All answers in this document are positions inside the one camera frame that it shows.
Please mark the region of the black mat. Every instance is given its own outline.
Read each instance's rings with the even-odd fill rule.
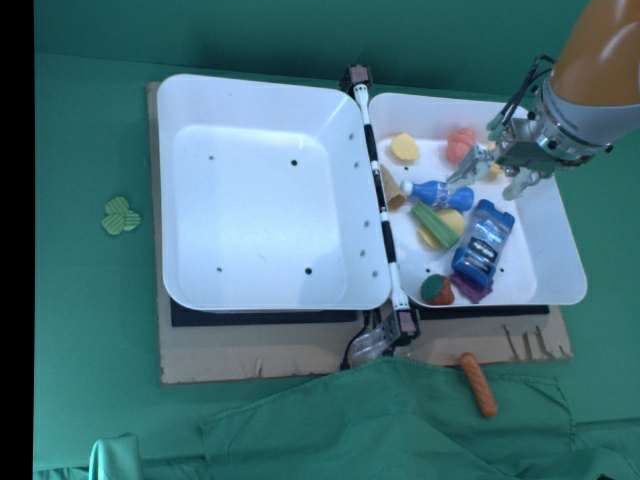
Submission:
[[[477,318],[492,316],[547,315],[549,306],[442,306],[419,308],[420,320]]]
[[[273,313],[212,313],[185,308],[173,299],[171,302],[172,327],[271,325],[271,324],[320,324],[354,322],[359,311],[285,311]]]
[[[359,318],[358,313],[360,313],[360,311],[343,310],[286,311],[274,313],[212,313],[185,308],[173,299],[170,299],[170,303],[172,327],[354,322]],[[442,308],[419,307],[418,314],[420,315],[420,320],[546,315],[549,314],[549,306],[443,306]]]

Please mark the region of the green table surface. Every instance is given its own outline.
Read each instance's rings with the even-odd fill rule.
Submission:
[[[139,436],[143,458],[199,456],[200,418],[308,380],[160,384],[145,84],[176,73],[335,88],[342,75],[287,79],[36,54],[34,471],[86,465],[97,439],[125,432]],[[371,92],[388,91],[506,100]],[[584,300],[562,308],[574,359],[486,367],[558,378],[580,423],[640,417],[638,159],[634,133],[556,176],[588,279]],[[142,224],[111,237],[100,222],[116,195]]]

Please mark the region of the blue plastic bottle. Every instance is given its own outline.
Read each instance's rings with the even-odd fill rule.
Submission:
[[[473,190],[469,187],[462,187],[453,194],[449,193],[446,183],[441,181],[427,181],[426,183],[412,183],[403,181],[400,189],[404,194],[416,196],[433,210],[440,208],[453,208],[459,212],[465,212],[473,206]]]
[[[451,267],[461,276],[486,288],[496,273],[496,265],[515,217],[496,210],[491,201],[481,199],[469,215]]]

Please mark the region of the yellow toy food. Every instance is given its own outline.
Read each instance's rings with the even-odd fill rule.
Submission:
[[[489,144],[489,151],[496,147],[496,143],[492,142]],[[502,167],[500,167],[497,163],[493,162],[491,164],[491,168],[489,169],[489,175],[497,176],[502,173]]]
[[[464,231],[464,217],[458,210],[453,208],[442,208],[436,210],[435,214],[440,217],[451,229],[453,229],[458,235],[462,235]],[[434,249],[442,249],[442,244],[433,236],[422,224],[418,226],[418,233]]]
[[[416,141],[408,133],[396,135],[391,140],[391,151],[400,160],[416,160],[420,156]]]

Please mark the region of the purple object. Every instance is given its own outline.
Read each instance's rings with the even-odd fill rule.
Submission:
[[[491,281],[486,288],[483,288],[479,284],[474,283],[471,279],[461,276],[457,272],[454,272],[449,276],[449,281],[451,281],[451,283],[460,290],[462,295],[474,304],[480,302],[493,291],[493,281]]]

